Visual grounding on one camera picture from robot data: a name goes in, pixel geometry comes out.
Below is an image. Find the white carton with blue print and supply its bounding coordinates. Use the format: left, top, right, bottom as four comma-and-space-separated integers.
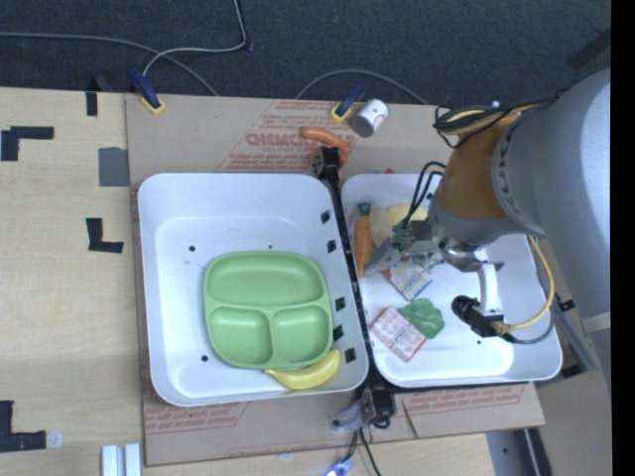
385, 258, 434, 302

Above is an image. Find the thin black and white rod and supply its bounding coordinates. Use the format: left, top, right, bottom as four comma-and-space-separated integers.
324, 169, 381, 434

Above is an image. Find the white plastic tray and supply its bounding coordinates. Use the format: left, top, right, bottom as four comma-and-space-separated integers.
137, 172, 371, 409
340, 173, 565, 389

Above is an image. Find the cream round toy food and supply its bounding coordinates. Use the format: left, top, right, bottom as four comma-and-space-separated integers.
369, 207, 396, 248

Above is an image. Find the orange carrot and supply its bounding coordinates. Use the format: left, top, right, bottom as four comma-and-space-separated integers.
352, 201, 376, 280

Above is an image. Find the green divided plate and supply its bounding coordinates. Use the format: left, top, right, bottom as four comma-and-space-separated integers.
201, 250, 334, 371

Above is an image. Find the orange packet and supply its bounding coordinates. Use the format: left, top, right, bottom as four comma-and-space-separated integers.
368, 305, 428, 364

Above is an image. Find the orange sausage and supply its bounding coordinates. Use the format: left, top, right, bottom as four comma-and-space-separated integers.
300, 125, 354, 161

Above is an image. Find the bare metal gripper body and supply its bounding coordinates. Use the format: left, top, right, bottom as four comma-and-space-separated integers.
394, 218, 478, 272

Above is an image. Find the black cylinder on white bracket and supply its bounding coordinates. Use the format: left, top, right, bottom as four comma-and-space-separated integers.
449, 260, 508, 339

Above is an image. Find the white can with red print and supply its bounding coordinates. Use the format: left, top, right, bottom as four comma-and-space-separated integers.
348, 98, 391, 139

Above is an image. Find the yellow banana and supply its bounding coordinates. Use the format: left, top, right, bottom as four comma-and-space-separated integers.
263, 348, 342, 392

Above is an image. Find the black block with thin wires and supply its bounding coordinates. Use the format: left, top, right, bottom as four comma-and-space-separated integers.
315, 145, 344, 181
364, 387, 398, 428

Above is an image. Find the brown cardboard board red print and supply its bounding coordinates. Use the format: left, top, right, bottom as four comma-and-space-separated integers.
123, 91, 547, 468

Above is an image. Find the green lettuce leaf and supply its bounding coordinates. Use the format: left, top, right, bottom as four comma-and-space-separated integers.
397, 297, 445, 340

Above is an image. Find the yellow round toy food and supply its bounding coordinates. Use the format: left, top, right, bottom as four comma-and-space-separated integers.
386, 203, 430, 227

